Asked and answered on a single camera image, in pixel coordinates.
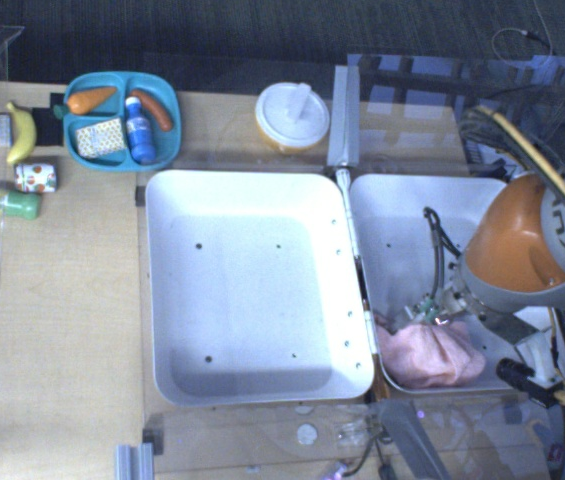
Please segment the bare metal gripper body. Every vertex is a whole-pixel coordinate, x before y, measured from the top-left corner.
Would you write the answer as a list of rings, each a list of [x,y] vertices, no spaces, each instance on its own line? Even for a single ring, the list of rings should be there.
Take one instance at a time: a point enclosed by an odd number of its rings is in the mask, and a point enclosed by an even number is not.
[[[415,304],[405,307],[408,322],[442,325],[462,314],[475,316],[484,323],[488,306],[481,292],[482,280],[470,270],[458,267],[449,279],[446,270],[437,266],[431,288]]]

